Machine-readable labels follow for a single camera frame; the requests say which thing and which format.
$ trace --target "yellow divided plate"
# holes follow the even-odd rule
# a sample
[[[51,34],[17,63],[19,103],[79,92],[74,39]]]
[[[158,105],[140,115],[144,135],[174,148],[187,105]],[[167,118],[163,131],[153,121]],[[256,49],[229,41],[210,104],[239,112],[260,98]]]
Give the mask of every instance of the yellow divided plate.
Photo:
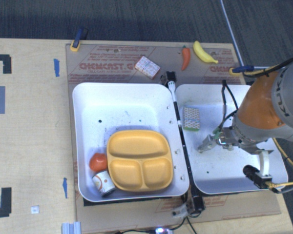
[[[169,144],[156,131],[116,132],[108,140],[106,153],[109,174],[119,189],[155,191],[167,187],[172,181]]]

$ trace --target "white can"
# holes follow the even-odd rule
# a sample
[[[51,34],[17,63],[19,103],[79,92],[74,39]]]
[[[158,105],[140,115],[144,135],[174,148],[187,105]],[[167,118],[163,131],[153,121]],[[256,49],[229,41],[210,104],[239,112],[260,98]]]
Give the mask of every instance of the white can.
[[[92,181],[100,192],[101,196],[107,196],[116,189],[107,170],[95,174],[92,178]]]

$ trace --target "dark gray background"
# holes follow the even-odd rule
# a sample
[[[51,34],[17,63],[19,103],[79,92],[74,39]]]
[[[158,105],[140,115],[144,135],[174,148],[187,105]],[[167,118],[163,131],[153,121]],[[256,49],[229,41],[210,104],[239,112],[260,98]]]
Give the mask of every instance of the dark gray background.
[[[293,57],[293,0],[223,3],[245,65]],[[220,0],[0,0],[0,38],[74,39],[80,25],[95,40],[233,43]],[[293,222],[293,192],[284,198]]]

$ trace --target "yellow banana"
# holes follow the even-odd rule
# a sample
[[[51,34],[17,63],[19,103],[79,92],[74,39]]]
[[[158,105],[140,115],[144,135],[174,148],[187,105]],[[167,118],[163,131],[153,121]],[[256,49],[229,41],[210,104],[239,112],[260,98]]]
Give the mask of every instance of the yellow banana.
[[[218,63],[210,54],[206,53],[205,50],[202,48],[199,41],[195,41],[193,44],[193,49],[195,54],[203,61],[203,62],[214,62]]]

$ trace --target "wooden table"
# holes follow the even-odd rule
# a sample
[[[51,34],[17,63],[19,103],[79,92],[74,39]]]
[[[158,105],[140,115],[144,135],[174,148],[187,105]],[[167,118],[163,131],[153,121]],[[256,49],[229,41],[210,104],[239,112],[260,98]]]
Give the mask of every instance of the wooden table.
[[[1,188],[12,188],[12,213],[0,218],[0,234],[56,234],[61,233],[62,223],[77,221],[65,55],[65,45],[69,43],[70,40],[0,39],[0,54],[12,58],[11,74],[2,73],[0,61],[0,86],[5,87],[5,112],[0,114],[0,196]],[[54,59],[60,61],[58,77]],[[67,179],[68,198],[64,196],[63,178]],[[276,198],[281,214],[193,225],[197,233],[293,233],[283,196]],[[32,214],[32,206],[39,206],[40,212]],[[185,224],[174,233],[192,232]]]

